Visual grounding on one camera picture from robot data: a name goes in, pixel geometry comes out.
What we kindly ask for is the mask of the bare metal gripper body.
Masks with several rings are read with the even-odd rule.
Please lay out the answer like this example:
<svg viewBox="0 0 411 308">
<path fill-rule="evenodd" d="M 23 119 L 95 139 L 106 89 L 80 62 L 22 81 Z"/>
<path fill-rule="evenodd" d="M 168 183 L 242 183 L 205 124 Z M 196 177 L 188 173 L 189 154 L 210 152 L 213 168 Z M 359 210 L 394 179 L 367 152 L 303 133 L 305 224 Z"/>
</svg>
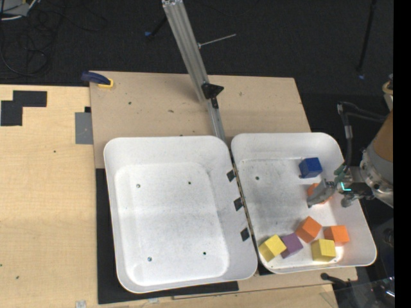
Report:
<svg viewBox="0 0 411 308">
<path fill-rule="evenodd" d="M 394 207 L 394 190 L 379 176 L 362 171 L 348 171 L 335 177 L 336 191 L 342 195 L 351 194 L 356 200 L 380 200 L 390 208 Z"/>
</svg>

